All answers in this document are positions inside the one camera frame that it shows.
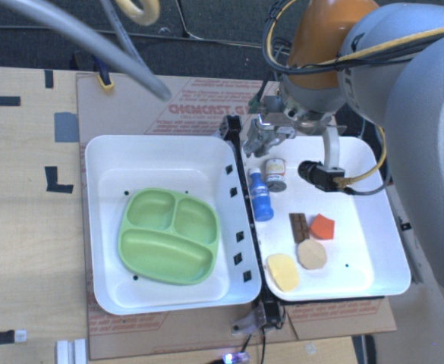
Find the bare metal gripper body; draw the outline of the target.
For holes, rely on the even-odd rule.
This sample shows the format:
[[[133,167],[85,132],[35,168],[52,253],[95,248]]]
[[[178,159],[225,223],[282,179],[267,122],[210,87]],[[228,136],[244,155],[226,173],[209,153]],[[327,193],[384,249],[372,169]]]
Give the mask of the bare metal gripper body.
[[[320,135],[327,126],[334,124],[334,117],[328,112],[300,109],[297,105],[287,108],[279,96],[264,96],[257,110],[257,128],[292,136]]]

